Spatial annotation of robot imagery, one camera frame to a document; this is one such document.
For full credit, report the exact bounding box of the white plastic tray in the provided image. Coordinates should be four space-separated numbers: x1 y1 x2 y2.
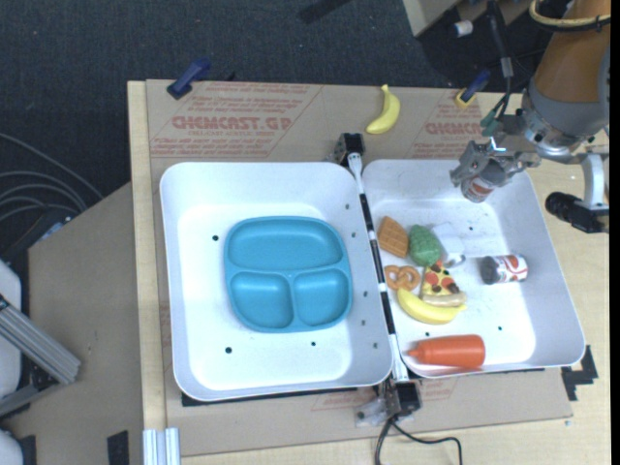
360 157 587 380
158 161 395 403

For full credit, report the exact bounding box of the black block with thin wires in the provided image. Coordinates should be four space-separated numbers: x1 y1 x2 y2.
356 380 423 428
325 132 367 165

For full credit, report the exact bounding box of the white carton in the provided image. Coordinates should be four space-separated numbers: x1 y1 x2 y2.
430 222 468 268

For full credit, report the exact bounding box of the orange pretzel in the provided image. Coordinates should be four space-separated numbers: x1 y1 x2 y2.
384 263 422 292

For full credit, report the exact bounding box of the black cylinder on white bracket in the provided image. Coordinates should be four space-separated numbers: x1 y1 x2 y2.
544 143 611 234

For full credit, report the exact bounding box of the brown waffle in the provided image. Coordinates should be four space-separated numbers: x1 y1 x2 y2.
376 215 412 260

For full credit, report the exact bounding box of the red and white can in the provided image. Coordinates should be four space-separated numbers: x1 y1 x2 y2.
477 253 529 287
459 175 500 204

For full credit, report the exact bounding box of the brown cardboard board red print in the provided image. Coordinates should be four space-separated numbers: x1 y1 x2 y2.
144 78 575 457

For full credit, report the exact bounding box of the yellow banana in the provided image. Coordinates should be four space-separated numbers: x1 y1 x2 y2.
364 83 402 136
396 287 469 326

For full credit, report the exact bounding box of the thin black and white rod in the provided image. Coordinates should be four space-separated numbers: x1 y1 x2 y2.
347 151 411 383

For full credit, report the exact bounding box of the orange bottle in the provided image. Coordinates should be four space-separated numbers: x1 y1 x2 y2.
406 333 487 370

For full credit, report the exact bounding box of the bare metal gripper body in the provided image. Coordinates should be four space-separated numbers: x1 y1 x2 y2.
465 113 590 168

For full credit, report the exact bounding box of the green broccoli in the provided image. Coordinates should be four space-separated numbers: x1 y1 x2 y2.
408 224 445 267

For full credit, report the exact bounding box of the pizza slice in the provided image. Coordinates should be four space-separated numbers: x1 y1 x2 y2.
418 259 468 308

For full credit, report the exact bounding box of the blue divided plate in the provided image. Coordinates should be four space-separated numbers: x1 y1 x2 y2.
223 215 354 334

